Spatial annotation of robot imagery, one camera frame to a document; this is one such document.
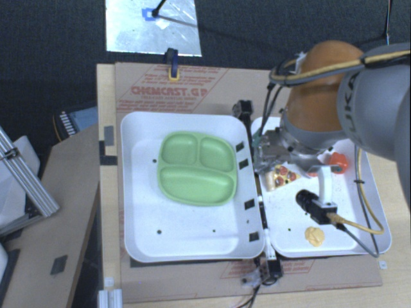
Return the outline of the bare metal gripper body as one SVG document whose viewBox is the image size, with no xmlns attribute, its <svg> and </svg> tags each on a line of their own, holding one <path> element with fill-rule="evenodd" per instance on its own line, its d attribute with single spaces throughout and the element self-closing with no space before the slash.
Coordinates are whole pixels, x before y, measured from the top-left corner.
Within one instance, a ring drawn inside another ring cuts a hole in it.
<svg viewBox="0 0 411 308">
<path fill-rule="evenodd" d="M 318 156 L 325 150 L 305 145 L 282 128 L 267 130 L 254 148 L 254 172 L 267 173 L 276 165 L 288 163 L 308 173 L 313 167 L 321 165 Z"/>
</svg>

